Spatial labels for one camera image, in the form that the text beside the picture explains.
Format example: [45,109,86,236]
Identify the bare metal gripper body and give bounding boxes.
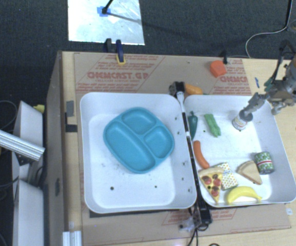
[265,81,296,109]

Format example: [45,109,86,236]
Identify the small white bottle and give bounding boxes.
[231,111,251,132]

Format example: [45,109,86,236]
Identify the white plastic tray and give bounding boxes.
[80,92,198,214]
[183,94,296,209]

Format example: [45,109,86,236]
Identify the light green bean pod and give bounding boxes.
[204,113,222,138]

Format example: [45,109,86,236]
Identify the orange cube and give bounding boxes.
[209,60,228,78]

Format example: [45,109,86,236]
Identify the green patterned can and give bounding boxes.
[254,151,276,175]

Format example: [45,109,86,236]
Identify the dark green pepper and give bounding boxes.
[187,111,199,141]

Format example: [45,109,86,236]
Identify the tan bread slice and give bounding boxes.
[236,160,263,186]

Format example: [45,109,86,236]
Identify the thin black and white rod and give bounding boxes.
[177,91,204,208]

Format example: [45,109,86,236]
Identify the orange sausage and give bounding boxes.
[192,140,211,170]

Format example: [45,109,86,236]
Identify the pizza slice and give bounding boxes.
[198,166,225,205]

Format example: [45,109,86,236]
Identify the yellow banana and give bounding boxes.
[225,186,263,206]

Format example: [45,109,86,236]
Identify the brown cardboard board red print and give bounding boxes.
[73,52,292,240]

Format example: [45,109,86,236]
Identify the blue divided plate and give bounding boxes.
[103,107,175,175]

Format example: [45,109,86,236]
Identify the black block with thin wires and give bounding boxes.
[193,206,213,226]
[169,81,186,96]

